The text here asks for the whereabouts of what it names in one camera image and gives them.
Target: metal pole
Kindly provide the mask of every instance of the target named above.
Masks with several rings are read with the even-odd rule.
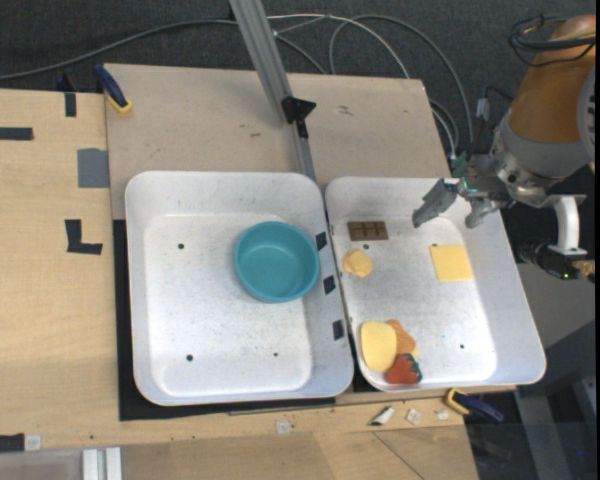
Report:
[[[282,101],[293,94],[262,2],[261,0],[229,0],[229,3],[269,103],[280,120],[287,123]],[[298,168],[300,172],[315,181],[309,141],[300,137],[295,125],[292,125],[292,128]]]

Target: yellow cheese slice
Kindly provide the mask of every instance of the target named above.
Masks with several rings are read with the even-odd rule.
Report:
[[[345,271],[358,277],[367,277],[373,270],[371,258],[360,249],[351,249],[345,254],[342,263]]]
[[[473,279],[467,252],[463,245],[432,245],[429,247],[438,281],[469,281]]]
[[[368,320],[360,328],[362,357],[370,370],[386,372],[396,360],[398,341],[389,324]]]

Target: teal bowl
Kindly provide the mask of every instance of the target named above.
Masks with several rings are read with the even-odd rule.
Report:
[[[245,290],[269,303],[302,297],[320,274],[315,244],[284,222],[262,222],[247,229],[236,244],[234,264]]]

